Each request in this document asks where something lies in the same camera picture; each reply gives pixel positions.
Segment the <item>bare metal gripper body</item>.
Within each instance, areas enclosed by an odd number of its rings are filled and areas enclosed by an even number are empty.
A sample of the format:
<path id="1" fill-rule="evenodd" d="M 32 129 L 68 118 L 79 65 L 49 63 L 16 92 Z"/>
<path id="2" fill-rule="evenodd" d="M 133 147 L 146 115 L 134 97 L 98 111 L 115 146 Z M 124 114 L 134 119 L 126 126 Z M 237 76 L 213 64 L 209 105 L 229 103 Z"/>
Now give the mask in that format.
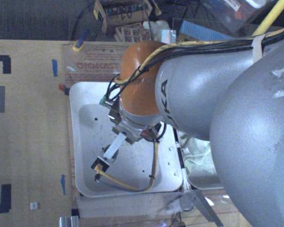
<path id="1" fill-rule="evenodd" d="M 149 142 L 158 141 L 161 129 L 161 115 L 152 114 L 139 116 L 127 112 L 119 101 L 109 103 L 110 109 L 108 117 L 113 125 L 113 132 L 122 133 L 126 136 L 126 141 L 130 144 L 145 139 Z"/>

